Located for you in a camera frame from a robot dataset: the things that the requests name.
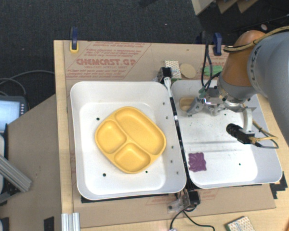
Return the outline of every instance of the yellow divided plate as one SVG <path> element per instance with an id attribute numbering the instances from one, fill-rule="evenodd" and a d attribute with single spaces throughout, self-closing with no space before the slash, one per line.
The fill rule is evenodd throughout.
<path id="1" fill-rule="evenodd" d="M 95 142 L 114 165 L 130 174 L 149 167 L 166 147 L 164 133 L 134 107 L 120 108 L 108 116 L 98 126 Z"/>

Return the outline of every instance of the wooden table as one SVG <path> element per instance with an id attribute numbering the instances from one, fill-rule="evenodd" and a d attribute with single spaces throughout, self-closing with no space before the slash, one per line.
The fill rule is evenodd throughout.
<path id="1" fill-rule="evenodd" d="M 159 47 L 169 48 L 168 55 L 171 58 L 174 51 L 180 51 L 180 47 L 169 47 L 167 44 L 159 44 Z M 193 45 L 199 49 L 199 54 L 203 55 L 204 47 L 202 45 Z M 60 157 L 60 181 L 61 181 L 61 207 L 62 213 L 71 214 L 74 212 L 72 180 L 71 180 L 71 164 L 70 164 L 70 144 L 68 132 L 68 116 L 67 116 L 67 92 L 66 92 L 66 74 L 65 74 L 65 57 L 64 57 L 64 41 L 56 40 L 54 42 L 54 58 L 55 58 L 55 81 L 56 81 L 56 100 L 57 100 L 57 117 L 58 117 L 58 141 L 59 141 L 59 157 Z M 197 59 L 201 65 L 203 58 Z M 249 211 L 240 213 L 229 213 L 212 216 L 203 216 L 193 218 L 200 224 L 210 224 L 215 230 L 225 230 L 224 225 L 242 216 L 248 216 L 257 231 L 286 231 L 289 225 L 289 148 L 283 139 L 283 136 L 273 117 L 270 105 L 267 100 L 259 96 L 261 107 L 269 131 L 279 137 L 278 144 L 280 149 L 277 151 L 282 169 L 284 171 L 288 188 L 285 191 L 277 193 L 276 208 Z M 130 223 L 113 226 L 103 226 L 95 228 L 81 229 L 84 231 L 167 231 L 169 230 L 171 220 L 148 221 L 141 223 Z M 185 230 L 209 230 L 208 228 L 195 227 L 187 218 L 178 218 L 174 223 L 179 231 Z"/>

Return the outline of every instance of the black floor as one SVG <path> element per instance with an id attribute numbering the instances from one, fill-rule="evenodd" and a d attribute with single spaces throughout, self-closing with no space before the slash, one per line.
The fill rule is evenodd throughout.
<path id="1" fill-rule="evenodd" d="M 289 0 L 259 0 L 246 12 L 236 5 L 224 14 L 213 3 L 199 16 L 191 0 L 0 0 L 0 78 L 33 70 L 53 72 L 53 41 L 69 39 L 77 26 L 79 39 L 158 43 L 195 43 L 202 31 L 219 32 L 233 44 L 245 27 L 289 13 Z M 267 23 L 289 25 L 289 17 Z M 30 107 L 55 93 L 54 76 L 35 72 L 15 80 L 27 92 Z M 22 95 L 11 81 L 0 92 Z"/>

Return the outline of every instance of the white tray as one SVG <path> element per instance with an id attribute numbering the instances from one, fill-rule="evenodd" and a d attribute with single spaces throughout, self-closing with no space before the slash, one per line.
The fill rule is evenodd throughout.
<path id="1" fill-rule="evenodd" d="M 207 170 L 189 170 L 192 182 L 200 188 L 209 189 L 279 181 L 282 169 L 275 149 L 244 145 L 226 132 L 229 123 L 243 127 L 242 113 L 226 110 L 218 116 L 211 116 L 203 109 L 188 117 L 180 109 L 180 99 L 199 96 L 200 88 L 200 80 L 179 80 L 172 85 L 186 161 L 189 153 L 203 153 L 206 161 Z M 257 96 L 254 95 L 246 105 L 256 107 L 252 112 L 253 119 L 267 130 Z M 253 131 L 256 137 L 263 137 L 255 127 Z M 261 143 L 273 146 L 271 141 Z"/>
<path id="2" fill-rule="evenodd" d="M 156 82 L 76 83 L 70 92 L 77 186 L 89 200 L 177 193 L 186 184 L 183 158 L 166 88 Z M 163 154 L 145 171 L 127 174 L 98 149 L 94 134 L 115 110 L 132 106 L 145 113 L 163 131 Z"/>

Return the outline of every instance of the electronic device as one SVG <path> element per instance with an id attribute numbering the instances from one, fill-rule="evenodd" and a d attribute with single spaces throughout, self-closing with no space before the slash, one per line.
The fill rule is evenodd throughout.
<path id="1" fill-rule="evenodd" d="M 6 124 L 10 124 L 27 111 L 28 105 L 24 97 L 0 95 L 0 134 L 3 134 Z"/>

